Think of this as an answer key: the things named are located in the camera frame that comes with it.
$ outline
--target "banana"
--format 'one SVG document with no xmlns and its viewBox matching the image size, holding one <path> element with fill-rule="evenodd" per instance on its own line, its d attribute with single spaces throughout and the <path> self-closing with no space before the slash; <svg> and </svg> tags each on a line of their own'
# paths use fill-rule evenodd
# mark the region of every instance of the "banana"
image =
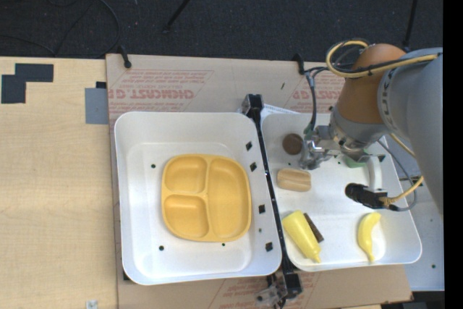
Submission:
<svg viewBox="0 0 463 309">
<path fill-rule="evenodd" d="M 373 227 L 381 219 L 381 214 L 378 212 L 368 213 L 362 217 L 357 232 L 357 241 L 359 246 L 367 253 L 368 260 L 374 261 L 373 256 L 373 241 L 371 238 L 371 232 Z"/>
</svg>

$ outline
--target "black fabric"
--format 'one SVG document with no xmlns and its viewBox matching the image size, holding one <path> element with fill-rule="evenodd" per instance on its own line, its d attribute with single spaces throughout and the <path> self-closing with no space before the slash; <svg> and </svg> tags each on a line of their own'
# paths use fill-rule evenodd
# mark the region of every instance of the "black fabric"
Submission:
<svg viewBox="0 0 463 309">
<path fill-rule="evenodd" d="M 128 54 L 321 61 L 334 43 L 403 46 L 413 0 L 0 0 L 0 55 Z M 443 0 L 418 0 L 413 49 L 443 45 Z"/>
</svg>

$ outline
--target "light wood surface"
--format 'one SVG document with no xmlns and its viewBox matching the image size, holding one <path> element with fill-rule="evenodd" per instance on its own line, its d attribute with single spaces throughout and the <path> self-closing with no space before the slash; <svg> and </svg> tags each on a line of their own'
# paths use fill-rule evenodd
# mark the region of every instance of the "light wood surface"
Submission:
<svg viewBox="0 0 463 309">
<path fill-rule="evenodd" d="M 85 88 L 104 60 L 54 64 L 27 82 L 26 103 L 0 104 L 0 308 L 117 308 L 109 126 L 85 123 Z"/>
</svg>

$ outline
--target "yellow divided plate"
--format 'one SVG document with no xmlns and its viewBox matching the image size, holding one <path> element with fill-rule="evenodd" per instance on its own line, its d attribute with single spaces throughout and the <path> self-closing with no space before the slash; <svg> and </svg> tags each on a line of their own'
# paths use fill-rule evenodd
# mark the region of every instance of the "yellow divided plate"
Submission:
<svg viewBox="0 0 463 309">
<path fill-rule="evenodd" d="M 186 154 L 169 160 L 163 170 L 162 216 L 178 237 L 229 242 L 251 224 L 251 193 L 246 171 L 235 160 Z"/>
</svg>

